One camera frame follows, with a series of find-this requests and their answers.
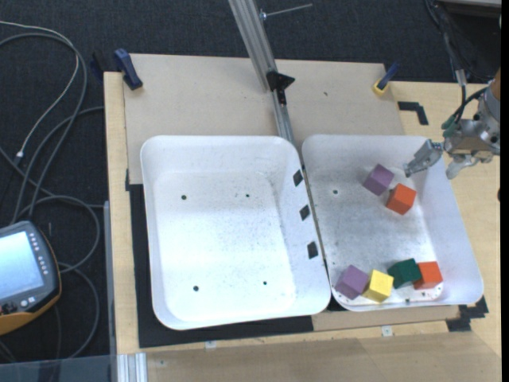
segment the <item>orange cube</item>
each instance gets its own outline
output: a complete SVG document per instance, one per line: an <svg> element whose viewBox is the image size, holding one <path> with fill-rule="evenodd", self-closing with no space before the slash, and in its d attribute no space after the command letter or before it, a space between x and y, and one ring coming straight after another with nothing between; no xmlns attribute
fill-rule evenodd
<svg viewBox="0 0 509 382"><path fill-rule="evenodd" d="M397 184L394 189L390 191L386 207L400 215L405 215L414 205L416 196L417 191L415 191L415 189L411 189L403 184Z"/></svg>
<svg viewBox="0 0 509 382"><path fill-rule="evenodd" d="M417 263L421 271L421 279L414 283L414 289L433 289L437 284L442 283L442 273L437 262Z"/></svg>

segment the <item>screen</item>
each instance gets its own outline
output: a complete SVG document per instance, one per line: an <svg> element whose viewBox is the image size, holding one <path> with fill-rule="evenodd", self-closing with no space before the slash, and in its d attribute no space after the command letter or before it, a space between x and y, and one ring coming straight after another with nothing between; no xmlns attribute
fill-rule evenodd
<svg viewBox="0 0 509 382"><path fill-rule="evenodd" d="M0 238L0 299L44 285L25 232Z"/></svg>

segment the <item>black carpet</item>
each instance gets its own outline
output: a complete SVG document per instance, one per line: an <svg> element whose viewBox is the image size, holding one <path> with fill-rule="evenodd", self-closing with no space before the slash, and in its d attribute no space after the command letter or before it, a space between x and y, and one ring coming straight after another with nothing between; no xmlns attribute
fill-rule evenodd
<svg viewBox="0 0 509 382"><path fill-rule="evenodd" d="M257 0L271 13L312 3L313 7L269 17L266 30L274 56L282 59L384 63L399 61L396 80L452 82L448 53L424 0ZM0 0L0 21L54 29L69 38L85 61L100 49L111 59L132 53L245 57L242 38L227 0ZM485 82L500 65L496 18L455 15L453 24L472 82ZM0 24L0 41L26 30ZM0 44L0 147L14 159L25 136L62 92L74 69L72 51L55 41L30 37ZM89 72L83 108L103 104L103 89ZM20 167L26 170L39 143L70 116L80 97L79 74L68 94L35 131ZM42 149L30 177L38 178L58 134ZM0 155L0 227L12 219L21 178ZM55 157L44 187L94 205L107 199L103 114L80 117ZM28 187L22 205L31 201ZM103 222L102 212L95 209ZM35 208L33 220L49 238L61 262L80 261L92 246L95 226L82 208L49 202ZM99 328L79 356L109 352L104 242L80 267L99 293ZM0 337L0 363L8 348L16 361L72 355L87 340L94 322L94 295L84 279L68 273L58 314L50 310L35 322ZM57 319L61 322L58 348Z"/></svg>

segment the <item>yellow cube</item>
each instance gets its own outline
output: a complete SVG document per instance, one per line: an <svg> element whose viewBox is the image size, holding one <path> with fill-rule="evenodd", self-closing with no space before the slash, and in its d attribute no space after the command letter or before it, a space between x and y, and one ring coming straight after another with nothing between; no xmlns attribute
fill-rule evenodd
<svg viewBox="0 0 509 382"><path fill-rule="evenodd" d="M371 271L369 283L363 292L363 296L375 302L382 302L390 296L393 282L394 277L386 275L381 271L373 270Z"/></svg>

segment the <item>purple cube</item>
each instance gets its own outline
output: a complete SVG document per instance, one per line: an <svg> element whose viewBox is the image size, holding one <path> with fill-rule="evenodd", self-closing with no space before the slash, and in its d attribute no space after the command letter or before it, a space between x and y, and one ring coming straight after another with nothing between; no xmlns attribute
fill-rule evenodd
<svg viewBox="0 0 509 382"><path fill-rule="evenodd" d="M363 293L369 281L369 276L357 267L350 265L341 273L340 279L334 287L345 297L353 300Z"/></svg>
<svg viewBox="0 0 509 382"><path fill-rule="evenodd" d="M377 164L369 176L367 176L363 186L375 195L382 195L382 193L389 188L393 178L394 174L392 172L384 166Z"/></svg>

